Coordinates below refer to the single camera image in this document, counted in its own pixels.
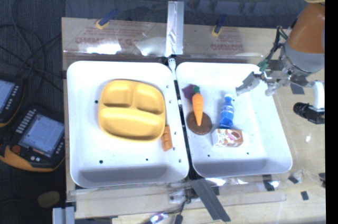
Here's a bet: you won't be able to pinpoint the black cylinder on white bracket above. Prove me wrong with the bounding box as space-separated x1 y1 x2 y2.
293 80 326 125

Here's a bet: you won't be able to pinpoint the thin black and white rod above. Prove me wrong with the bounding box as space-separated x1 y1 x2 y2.
167 57 196 179

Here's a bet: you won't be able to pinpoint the blue plastic bottle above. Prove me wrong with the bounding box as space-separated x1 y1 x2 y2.
219 93 236 129

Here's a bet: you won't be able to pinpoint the white and brown carton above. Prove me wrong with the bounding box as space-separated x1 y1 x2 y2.
211 128 245 148

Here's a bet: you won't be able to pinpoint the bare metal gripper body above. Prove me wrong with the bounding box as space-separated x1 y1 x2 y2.
261 59 310 88

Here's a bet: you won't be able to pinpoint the brown cardboard board red print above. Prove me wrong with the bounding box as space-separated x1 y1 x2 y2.
61 16 326 219

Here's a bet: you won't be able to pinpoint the orange carrot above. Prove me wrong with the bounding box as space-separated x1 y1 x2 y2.
191 86 204 127

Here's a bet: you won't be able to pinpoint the white plastic tray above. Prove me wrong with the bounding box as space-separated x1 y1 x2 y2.
175 61 294 179
66 60 190 189

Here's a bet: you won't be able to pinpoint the yellow divided plate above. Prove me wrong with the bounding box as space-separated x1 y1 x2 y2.
98 79 167 143

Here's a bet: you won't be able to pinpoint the orange biscuit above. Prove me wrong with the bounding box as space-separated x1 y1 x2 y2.
161 125 174 152

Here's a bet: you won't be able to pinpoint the brown round biscuit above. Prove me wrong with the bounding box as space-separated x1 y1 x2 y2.
186 110 213 136

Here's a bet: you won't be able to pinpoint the purple grapes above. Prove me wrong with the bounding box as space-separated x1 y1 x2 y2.
182 84 196 100

